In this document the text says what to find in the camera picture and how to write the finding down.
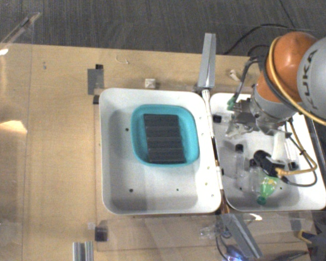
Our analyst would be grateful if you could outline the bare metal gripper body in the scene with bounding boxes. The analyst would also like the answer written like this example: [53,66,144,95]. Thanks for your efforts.
[231,97,261,131]

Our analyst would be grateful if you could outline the clear bottle with black cap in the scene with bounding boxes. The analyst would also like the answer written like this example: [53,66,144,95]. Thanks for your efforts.
[234,144,248,190]
[283,139,300,171]
[212,114,234,125]
[248,158,266,193]

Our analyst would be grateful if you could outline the green plastic bottle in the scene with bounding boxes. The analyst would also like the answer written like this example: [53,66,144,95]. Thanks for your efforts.
[256,176,278,206]

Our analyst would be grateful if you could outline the black ribbed slab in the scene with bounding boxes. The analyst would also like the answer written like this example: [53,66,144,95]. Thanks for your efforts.
[143,113,187,165]

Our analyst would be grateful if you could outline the white plastic tray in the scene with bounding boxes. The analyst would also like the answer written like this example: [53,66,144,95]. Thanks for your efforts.
[98,88,223,216]
[209,92,326,212]

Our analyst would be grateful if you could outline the teal plastic bowl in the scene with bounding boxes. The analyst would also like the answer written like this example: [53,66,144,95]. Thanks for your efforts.
[130,104,200,169]

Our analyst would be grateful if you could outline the black cylinder on white bracket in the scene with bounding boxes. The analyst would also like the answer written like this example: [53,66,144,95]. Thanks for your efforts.
[253,130,286,178]

